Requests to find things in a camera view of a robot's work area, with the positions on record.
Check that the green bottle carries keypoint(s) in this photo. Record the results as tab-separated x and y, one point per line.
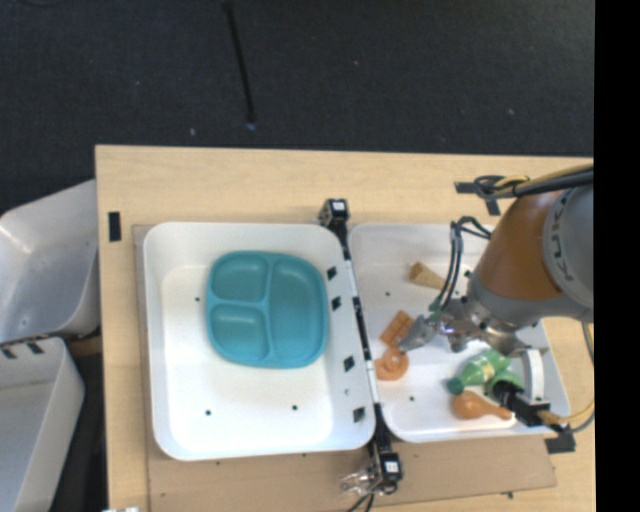
477	370

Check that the black cylinder on white bracket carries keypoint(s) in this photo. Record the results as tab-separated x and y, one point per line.
522	395

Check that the tan ice cream cone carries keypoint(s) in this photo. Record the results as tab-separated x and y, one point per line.
424	275

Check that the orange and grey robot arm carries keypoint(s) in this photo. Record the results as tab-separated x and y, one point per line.
525	250

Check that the orange ridged biscuit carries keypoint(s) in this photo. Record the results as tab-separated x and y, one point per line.
395	327

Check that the blue divided plate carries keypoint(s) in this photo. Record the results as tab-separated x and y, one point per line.
267	310

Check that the white plastic tray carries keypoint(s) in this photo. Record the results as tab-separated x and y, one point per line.
425	410
250	410

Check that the orange pear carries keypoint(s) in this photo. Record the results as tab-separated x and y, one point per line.
472	406

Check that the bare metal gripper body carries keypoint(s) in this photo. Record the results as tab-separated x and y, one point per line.
472	327

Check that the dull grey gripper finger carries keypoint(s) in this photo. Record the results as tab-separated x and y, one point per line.
416	337

